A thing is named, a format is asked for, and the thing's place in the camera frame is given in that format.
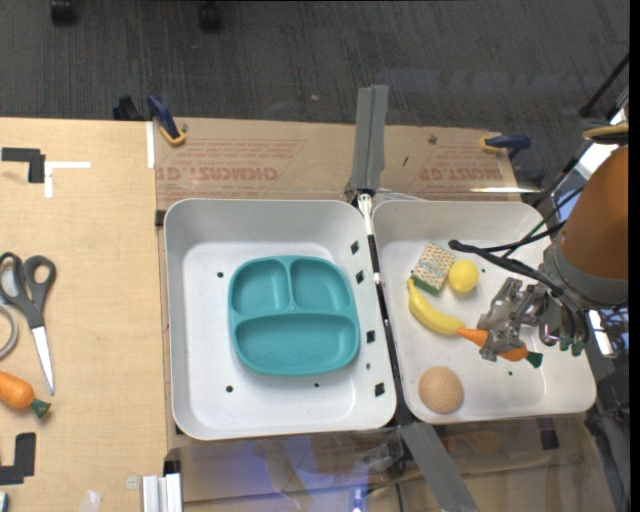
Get teal divided plate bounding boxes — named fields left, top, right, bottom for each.
left=227, top=255, right=362, bottom=376

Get yellow banana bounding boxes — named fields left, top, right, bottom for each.
left=405, top=277, right=467, bottom=336

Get orange carrot with green top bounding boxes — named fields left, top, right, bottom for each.
left=0, top=370, right=52, bottom=420
left=456, top=326, right=545, bottom=370

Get brown cardboard board red print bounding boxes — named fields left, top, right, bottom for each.
left=152, top=117, right=621, bottom=506

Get white plastic tray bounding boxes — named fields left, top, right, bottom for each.
left=372, top=199, right=598, bottom=425
left=163, top=198, right=398, bottom=442

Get yellow lemon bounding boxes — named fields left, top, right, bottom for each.
left=447, top=258, right=480, bottom=294

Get patterned sponge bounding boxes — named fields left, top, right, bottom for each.
left=411, top=242, right=456, bottom=296

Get grey handled scissors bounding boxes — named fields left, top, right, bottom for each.
left=0, top=252, right=57, bottom=397

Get thin black and white rod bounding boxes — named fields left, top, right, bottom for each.
left=357, top=189, right=406, bottom=426

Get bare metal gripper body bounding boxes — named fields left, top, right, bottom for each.
left=477, top=277, right=565, bottom=332

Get beige ball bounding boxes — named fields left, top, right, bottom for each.
left=417, top=366, right=465, bottom=415

